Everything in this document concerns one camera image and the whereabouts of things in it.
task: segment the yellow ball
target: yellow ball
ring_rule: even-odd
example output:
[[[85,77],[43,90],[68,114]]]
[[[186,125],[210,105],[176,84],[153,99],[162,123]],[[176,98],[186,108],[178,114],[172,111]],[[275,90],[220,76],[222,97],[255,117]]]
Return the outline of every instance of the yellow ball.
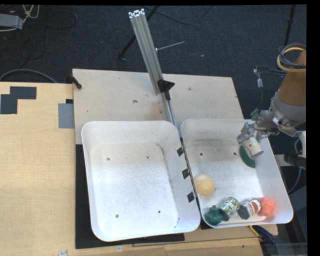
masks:
[[[215,183],[209,175],[199,173],[194,177],[195,188],[202,196],[210,195],[215,189]]]

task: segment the green can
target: green can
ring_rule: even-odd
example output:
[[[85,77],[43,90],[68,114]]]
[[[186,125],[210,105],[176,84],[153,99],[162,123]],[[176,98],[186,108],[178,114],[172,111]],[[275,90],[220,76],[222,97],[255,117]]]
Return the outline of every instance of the green can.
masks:
[[[222,220],[227,222],[239,209],[240,203],[238,200],[229,196],[219,207]]]

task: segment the black clamp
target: black clamp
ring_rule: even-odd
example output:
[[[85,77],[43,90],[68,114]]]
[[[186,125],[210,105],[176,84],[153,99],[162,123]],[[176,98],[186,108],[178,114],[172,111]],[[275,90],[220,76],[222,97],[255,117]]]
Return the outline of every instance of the black clamp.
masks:
[[[161,93],[164,93],[165,98],[167,100],[171,100],[170,94],[169,94],[169,90],[174,87],[175,83],[174,82],[170,82],[170,81],[166,81],[163,79],[160,79],[158,82],[158,86],[159,86],[159,90]]]
[[[82,88],[82,85],[77,81],[77,79],[73,75],[70,75],[70,74],[68,74],[68,76],[66,77],[65,83],[66,84],[75,84],[75,86],[78,89]]]

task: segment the wooden table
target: wooden table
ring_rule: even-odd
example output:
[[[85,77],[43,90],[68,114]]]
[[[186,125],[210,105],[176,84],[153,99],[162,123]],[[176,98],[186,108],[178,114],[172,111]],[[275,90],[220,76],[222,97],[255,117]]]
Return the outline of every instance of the wooden table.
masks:
[[[87,82],[79,72],[81,70],[76,72],[76,78],[85,87]],[[116,73],[118,75],[122,79],[128,74]],[[165,78],[168,77],[182,78],[179,75]],[[230,102],[225,99],[223,103],[219,92],[230,91],[236,97],[232,80],[211,78],[215,79],[220,85],[212,86],[220,89],[211,96],[212,102],[218,102],[220,109],[228,108]],[[172,98],[182,97],[180,83],[176,84]],[[76,136],[73,128],[59,128],[58,115],[58,104],[73,99],[75,87],[72,84],[1,82],[0,94],[9,94],[12,86],[36,87],[37,91],[36,99],[18,99],[17,114],[0,114],[0,255],[58,256],[59,252],[68,256],[263,255],[258,238],[247,226],[198,228],[185,233],[184,242],[171,244],[75,249]],[[188,84],[181,86],[186,88],[185,93],[190,92]],[[238,109],[235,114],[239,117],[241,109],[235,99],[232,99],[233,107]],[[185,118],[177,113],[179,110],[175,113],[178,120]],[[274,235],[278,233],[276,225],[264,228]]]

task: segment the white plastic tray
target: white plastic tray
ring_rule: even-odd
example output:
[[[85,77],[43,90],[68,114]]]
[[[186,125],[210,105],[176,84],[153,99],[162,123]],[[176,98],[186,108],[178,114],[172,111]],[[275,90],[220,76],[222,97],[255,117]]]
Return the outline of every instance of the white plastic tray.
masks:
[[[91,226],[101,240],[194,231],[200,213],[178,129],[168,121],[92,121],[82,128]]]
[[[250,198],[273,199],[276,211],[268,217],[256,213],[244,220],[236,213],[228,221],[213,228],[234,226],[284,224],[293,218],[293,209],[279,168],[267,138],[261,141],[264,153],[255,160],[255,168],[247,166],[240,157],[236,137],[245,122],[237,119],[188,119],[181,126],[186,155],[195,177],[199,173],[209,175],[215,183],[215,191],[209,196],[198,194],[201,216],[213,205],[219,205],[234,197],[240,203]]]

